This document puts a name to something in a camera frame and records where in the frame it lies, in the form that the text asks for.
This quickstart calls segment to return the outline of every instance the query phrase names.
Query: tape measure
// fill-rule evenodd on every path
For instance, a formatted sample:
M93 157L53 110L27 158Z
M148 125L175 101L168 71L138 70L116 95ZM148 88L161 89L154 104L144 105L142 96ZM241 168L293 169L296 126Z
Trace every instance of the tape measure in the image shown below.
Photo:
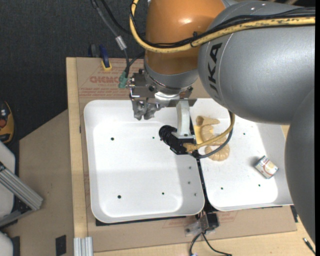
M12 111L6 101L0 100L0 141L8 144L15 133L15 122Z

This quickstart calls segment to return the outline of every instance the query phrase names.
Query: yellow cable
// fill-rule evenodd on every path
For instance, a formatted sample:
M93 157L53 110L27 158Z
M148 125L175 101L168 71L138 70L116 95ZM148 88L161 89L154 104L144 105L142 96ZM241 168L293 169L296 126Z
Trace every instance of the yellow cable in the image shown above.
M131 5L131 11L132 15L135 16L136 7L139 0L133 0ZM197 39L195 41L186 45L174 47L174 48L158 48L151 46L144 41L141 40L139 35L137 34L136 28L134 26L134 23L132 19L130 18L130 29L132 32L132 35L134 39L137 41L137 43L145 48L148 51L155 52L155 53L163 53L163 54L169 54L169 53L176 53L176 52L182 52L187 51L191 48L200 46L204 43L207 43L213 39L232 34L235 32L248 30L248 29L255 29L255 28L263 28L263 27L277 27L277 26L301 26L301 25L313 25L316 23L316 17L293 17L293 18L271 18L271 19L263 19L263 20L256 20L256 21L250 21L238 25L233 25L224 29L221 29L219 31L213 32L211 34L208 34L200 39Z
M230 115L230 126L228 127L228 129L226 129L223 133L221 133L220 135L209 139L205 142L202 142L200 144L192 144L192 143L183 143L183 146L186 148L187 152L192 152L195 150L198 150L199 148L203 147L203 146L207 146L213 142L216 142L218 140L220 140L223 136L227 135L228 133L230 133L230 131L233 129L234 125L235 125L235 119L236 116L234 113L231 113Z

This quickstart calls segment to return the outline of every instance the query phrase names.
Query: cardboard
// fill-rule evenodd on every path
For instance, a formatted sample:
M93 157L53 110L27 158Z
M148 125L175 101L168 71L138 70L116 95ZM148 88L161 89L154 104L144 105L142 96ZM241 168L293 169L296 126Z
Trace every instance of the cardboard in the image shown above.
M99 58L76 58L87 228L88 235L93 238L94 252L190 242L193 237L186 236L184 230L185 226L196 220L194 216L96 225L90 205L90 180L83 111L86 104L93 100L129 99L129 89L118 88L119 76L125 68L125 60L111 58L110 61L112 70L104 71ZM143 60L139 59L131 66L130 76L141 68L143 68ZM190 98L209 98L199 79L193 85ZM297 230L290 206L219 211L217 215L220 226L207 236L208 239L236 238Z

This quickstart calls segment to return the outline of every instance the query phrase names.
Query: wooden table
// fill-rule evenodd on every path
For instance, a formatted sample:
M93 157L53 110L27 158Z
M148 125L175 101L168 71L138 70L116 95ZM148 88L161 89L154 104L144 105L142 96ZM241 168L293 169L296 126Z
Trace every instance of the wooden table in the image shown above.
M85 187L83 173L83 155L79 115L79 98L77 84L76 58L66 59L68 114L70 132L71 175L72 175L72 200L74 237L85 238L88 236L87 213L85 202ZM247 236L239 238L220 239L212 241L212 246L219 251L232 253L234 256L311 256L303 241L307 238L311 241L303 225L296 223L297 231L275 233L259 236ZM162 245L117 251L96 252L95 256L188 256L189 243ZM205 242L196 242L193 251L199 256L220 255L213 252Z

